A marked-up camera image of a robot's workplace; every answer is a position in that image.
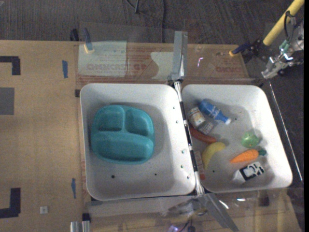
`yellow pole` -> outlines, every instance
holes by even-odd
[[[305,3],[305,0],[294,0],[286,11],[289,10],[291,15],[296,15],[296,13],[304,5],[304,3]],[[272,28],[272,30],[268,33],[268,35],[264,38],[263,40],[264,45],[270,46],[273,43],[273,41],[278,37],[278,35],[281,33],[281,31],[283,30],[285,12],[281,16],[279,21],[275,24],[275,26]]]

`wooden surface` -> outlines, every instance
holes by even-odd
[[[3,232],[66,232],[71,221],[81,221],[85,192],[79,99],[74,95],[77,47],[72,42],[0,41],[2,56],[21,58],[20,76],[11,75],[9,63],[0,63],[0,87],[15,89],[14,115],[0,116],[0,209],[9,206],[10,189],[21,188],[21,213],[0,219]],[[68,78],[62,71],[63,60],[68,62]],[[76,199],[72,178],[76,179]],[[219,198],[230,207],[236,199],[234,194]],[[268,207],[247,205],[228,212],[242,231],[300,231],[286,192],[279,191],[271,200]],[[40,215],[40,206],[48,206],[49,213]],[[159,214],[102,219],[92,214],[91,227],[93,232],[164,232],[186,220]],[[194,222],[197,232],[229,231],[210,215],[195,217]]]

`white bottle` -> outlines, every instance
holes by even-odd
[[[206,121],[198,107],[192,108],[188,113],[188,117],[189,122],[193,125],[193,127],[204,135],[207,135],[213,128],[213,124]]]

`orange carrot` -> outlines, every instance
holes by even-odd
[[[259,155],[265,155],[266,151],[261,149],[261,150],[256,150],[256,149],[248,149],[245,152],[239,154],[238,156],[234,157],[233,159],[230,160],[231,163],[236,163],[236,162],[244,162],[244,161],[251,161],[255,160],[258,158]]]
[[[202,141],[202,142],[205,142],[207,144],[212,144],[212,143],[215,143],[217,141],[217,139],[215,137],[212,137],[212,136],[209,136],[209,135],[204,135],[203,133],[199,132],[198,130],[196,130],[194,127],[190,126],[190,133],[191,135]]]

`banana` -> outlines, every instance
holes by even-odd
[[[213,156],[218,151],[221,151],[225,148],[225,144],[221,142],[215,142],[210,145],[208,145],[204,151],[202,152],[202,161],[204,163],[204,169],[206,170],[208,167],[208,164]]]

